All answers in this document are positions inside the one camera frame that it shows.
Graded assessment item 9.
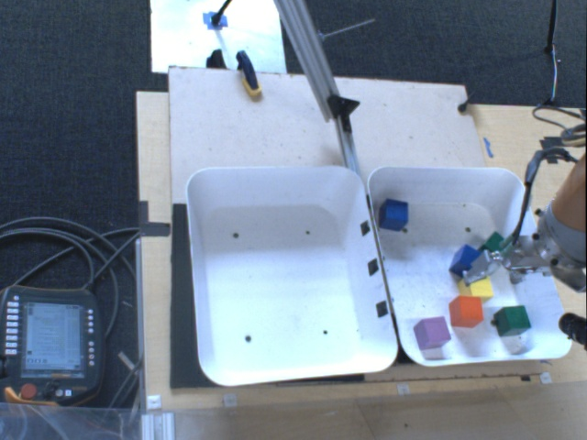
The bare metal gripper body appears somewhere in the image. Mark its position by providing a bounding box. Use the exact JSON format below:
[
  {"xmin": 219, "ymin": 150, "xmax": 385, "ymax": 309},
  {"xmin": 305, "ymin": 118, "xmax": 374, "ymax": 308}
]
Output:
[{"xmin": 500, "ymin": 233, "xmax": 587, "ymax": 293}]

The blue cube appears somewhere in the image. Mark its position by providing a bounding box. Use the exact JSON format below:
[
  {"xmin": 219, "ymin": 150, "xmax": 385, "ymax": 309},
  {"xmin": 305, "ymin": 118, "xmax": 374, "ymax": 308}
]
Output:
[
  {"xmin": 378, "ymin": 198, "xmax": 410, "ymax": 233},
  {"xmin": 449, "ymin": 244, "xmax": 483, "ymax": 279}
]

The yellow cube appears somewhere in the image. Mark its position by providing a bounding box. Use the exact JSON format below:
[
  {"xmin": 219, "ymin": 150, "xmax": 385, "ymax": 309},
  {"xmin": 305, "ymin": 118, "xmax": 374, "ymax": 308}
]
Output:
[{"xmin": 457, "ymin": 276, "xmax": 495, "ymax": 303}]

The green cube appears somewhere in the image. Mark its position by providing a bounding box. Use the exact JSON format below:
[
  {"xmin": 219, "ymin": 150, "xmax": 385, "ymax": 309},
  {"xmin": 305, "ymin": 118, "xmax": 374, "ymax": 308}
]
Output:
[
  {"xmin": 478, "ymin": 231, "xmax": 506, "ymax": 254},
  {"xmin": 493, "ymin": 304, "xmax": 533, "ymax": 338}
]

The orange cube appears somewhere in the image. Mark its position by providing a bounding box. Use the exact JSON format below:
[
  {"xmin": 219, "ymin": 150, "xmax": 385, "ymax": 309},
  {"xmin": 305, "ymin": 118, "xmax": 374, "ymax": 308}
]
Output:
[{"xmin": 448, "ymin": 294, "xmax": 485, "ymax": 329}]

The white plastic tray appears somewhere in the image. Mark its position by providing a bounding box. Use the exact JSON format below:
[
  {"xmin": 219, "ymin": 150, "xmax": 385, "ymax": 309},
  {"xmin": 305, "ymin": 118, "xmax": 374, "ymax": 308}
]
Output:
[
  {"xmin": 366, "ymin": 166, "xmax": 574, "ymax": 369},
  {"xmin": 184, "ymin": 166, "xmax": 400, "ymax": 388}
]

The purple cube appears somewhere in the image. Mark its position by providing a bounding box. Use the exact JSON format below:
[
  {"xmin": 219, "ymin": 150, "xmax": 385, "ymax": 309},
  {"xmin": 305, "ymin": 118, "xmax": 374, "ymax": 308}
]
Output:
[{"xmin": 413, "ymin": 315, "xmax": 453, "ymax": 352}]

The thin black rod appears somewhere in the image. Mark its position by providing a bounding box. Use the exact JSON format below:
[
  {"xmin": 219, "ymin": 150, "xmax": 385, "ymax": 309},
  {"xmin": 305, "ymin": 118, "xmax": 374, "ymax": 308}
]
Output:
[{"xmin": 365, "ymin": 192, "xmax": 401, "ymax": 338}]

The black cylinder on white bracket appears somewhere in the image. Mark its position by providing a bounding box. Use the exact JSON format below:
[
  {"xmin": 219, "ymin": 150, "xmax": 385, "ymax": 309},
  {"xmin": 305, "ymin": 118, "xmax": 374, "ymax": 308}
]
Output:
[{"xmin": 558, "ymin": 312, "xmax": 587, "ymax": 350}]

